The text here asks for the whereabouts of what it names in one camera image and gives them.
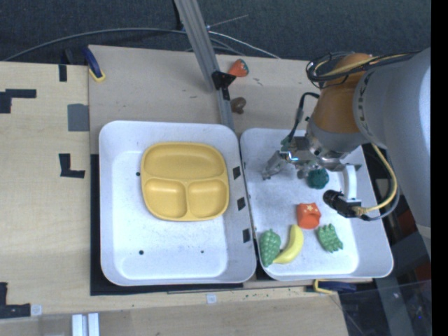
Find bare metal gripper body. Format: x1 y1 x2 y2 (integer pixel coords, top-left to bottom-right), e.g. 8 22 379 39
281 136 362 172

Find dark green broccoli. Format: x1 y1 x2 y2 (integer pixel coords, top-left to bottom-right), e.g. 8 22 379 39
307 167 330 190

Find white plastic tray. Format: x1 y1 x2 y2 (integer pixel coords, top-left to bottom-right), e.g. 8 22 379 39
98 120 258 287
239 127 395 282

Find orange carton with star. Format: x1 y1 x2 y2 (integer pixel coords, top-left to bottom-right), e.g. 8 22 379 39
296 202 323 231

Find brown toy biscuit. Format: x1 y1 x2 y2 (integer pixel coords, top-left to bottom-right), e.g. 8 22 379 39
230 97 248 115

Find green bumpy toy vegetable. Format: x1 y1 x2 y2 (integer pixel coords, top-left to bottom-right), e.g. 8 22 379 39
316 223 344 254

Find yellow banana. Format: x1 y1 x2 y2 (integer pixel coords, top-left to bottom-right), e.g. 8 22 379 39
272 223 305 265

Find green grapes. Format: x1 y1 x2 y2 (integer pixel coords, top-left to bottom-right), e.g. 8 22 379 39
258 228 282 269

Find yellow divided plate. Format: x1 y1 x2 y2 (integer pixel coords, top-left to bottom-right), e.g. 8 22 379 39
140 141 231 223

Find red strawberry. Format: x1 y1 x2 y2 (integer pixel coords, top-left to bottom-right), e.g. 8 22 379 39
227 58 250 78

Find black cylinder on white bracket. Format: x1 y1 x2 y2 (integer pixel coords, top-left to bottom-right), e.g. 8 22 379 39
322 164 363 220

